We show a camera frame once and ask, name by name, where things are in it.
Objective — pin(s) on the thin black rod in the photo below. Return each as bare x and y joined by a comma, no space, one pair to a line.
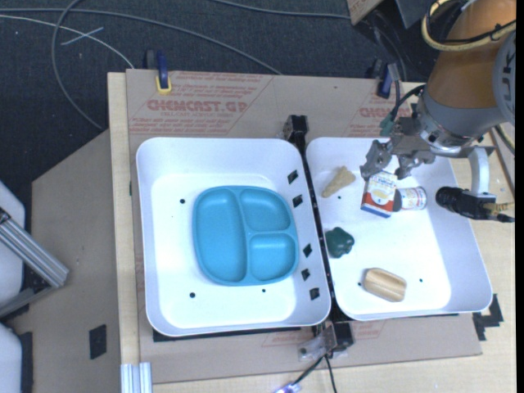
316,203

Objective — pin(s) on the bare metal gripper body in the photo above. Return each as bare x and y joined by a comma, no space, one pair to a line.
411,135

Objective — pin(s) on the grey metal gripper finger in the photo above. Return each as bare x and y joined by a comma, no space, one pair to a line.
409,163
374,160

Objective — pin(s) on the white plastic tray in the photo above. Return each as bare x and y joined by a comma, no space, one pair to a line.
409,252
229,305

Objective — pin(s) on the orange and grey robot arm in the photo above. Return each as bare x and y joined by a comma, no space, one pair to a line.
466,64

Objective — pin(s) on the small white can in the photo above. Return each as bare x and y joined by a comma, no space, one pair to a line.
412,198

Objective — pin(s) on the blue divided plate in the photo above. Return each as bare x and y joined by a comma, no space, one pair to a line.
237,236

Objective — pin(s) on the white and red carton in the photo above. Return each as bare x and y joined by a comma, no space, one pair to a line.
378,197

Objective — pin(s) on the green bell pepper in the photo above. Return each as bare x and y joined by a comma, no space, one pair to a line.
339,242

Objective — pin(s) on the tan bread loaf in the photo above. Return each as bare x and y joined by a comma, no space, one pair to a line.
385,285

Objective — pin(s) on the black cylinder on white bracket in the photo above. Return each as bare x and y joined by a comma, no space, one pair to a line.
471,195

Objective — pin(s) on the brown cardboard board red print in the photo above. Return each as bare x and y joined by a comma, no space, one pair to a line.
254,105

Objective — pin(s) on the beige pizza slice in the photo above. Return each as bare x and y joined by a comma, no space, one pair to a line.
337,182

